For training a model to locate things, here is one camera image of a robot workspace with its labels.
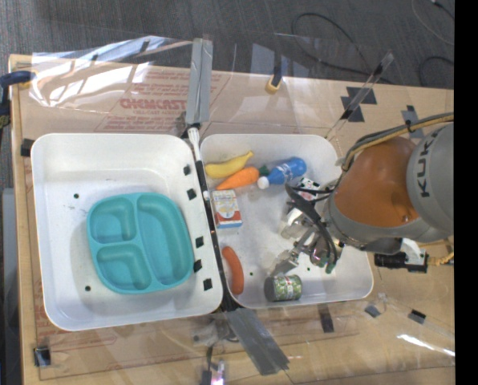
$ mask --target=yellow banana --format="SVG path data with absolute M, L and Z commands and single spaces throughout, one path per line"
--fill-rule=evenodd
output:
M 243 156 L 237 156 L 222 163 L 206 164 L 205 173 L 211 178 L 225 178 L 226 176 L 231 176 L 235 172 L 242 170 L 251 157 L 253 157 L 253 153 L 248 151 Z

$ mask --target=teal divided plate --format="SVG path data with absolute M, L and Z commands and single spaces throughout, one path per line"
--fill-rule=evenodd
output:
M 165 195 L 136 192 L 98 201 L 87 215 L 87 237 L 100 280 L 115 292 L 166 290 L 192 272 L 187 225 Z

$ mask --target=plastic water bottle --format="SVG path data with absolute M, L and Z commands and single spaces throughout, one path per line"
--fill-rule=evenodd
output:
M 297 176 L 306 172 L 306 163 L 298 157 L 291 158 L 277 165 L 271 170 L 268 176 L 262 176 L 257 180 L 258 188 L 266 189 L 271 184 L 285 184 Z

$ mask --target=clear plastic sheet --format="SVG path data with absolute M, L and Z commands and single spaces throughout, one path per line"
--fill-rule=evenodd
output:
M 318 134 L 329 138 L 343 156 L 360 136 L 400 125 L 408 113 L 451 111 L 451 97 L 441 91 L 427 99 L 429 109 L 414 107 L 420 93 L 403 85 L 397 59 L 374 81 L 373 73 L 390 51 L 261 34 L 244 47 L 223 44 L 218 37 L 204 36 L 213 42 L 213 72 L 210 117 L 201 122 L 202 139 L 230 132 Z M 88 49 L 20 56 L 14 69 L 35 73 L 15 96 L 20 140 L 34 141 L 49 132 L 181 136 L 193 44 L 131 36 Z M 347 78 L 337 73 L 336 65 Z M 282 83 L 270 87 L 277 75 Z M 348 109 L 363 87 L 367 90 L 361 101 Z M 23 164 L 36 315 L 34 353 L 42 380 L 93 374 L 95 381 L 106 383 L 150 383 L 154 376 L 157 383 L 201 383 L 212 374 L 215 381 L 226 378 L 232 383 L 308 383 L 455 365 L 454 321 L 444 320 L 454 310 L 452 266 L 415 276 L 406 270 L 380 272 L 371 264 L 375 285 L 365 298 L 256 310 L 289 360 L 288 369 L 273 375 L 259 373 L 220 311 L 96 330 L 60 330 L 44 312 L 29 159 Z M 431 315 L 422 318 L 421 311 L 429 306 L 422 301 L 423 291 L 401 285 L 414 284 L 413 277 L 419 284 L 431 282 L 445 290 L 428 298 L 444 309 L 432 307 Z

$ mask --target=green can label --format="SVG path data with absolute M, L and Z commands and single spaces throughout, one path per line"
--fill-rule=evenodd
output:
M 302 296 L 302 280 L 298 275 L 267 277 L 264 294 L 271 302 L 297 300 Z

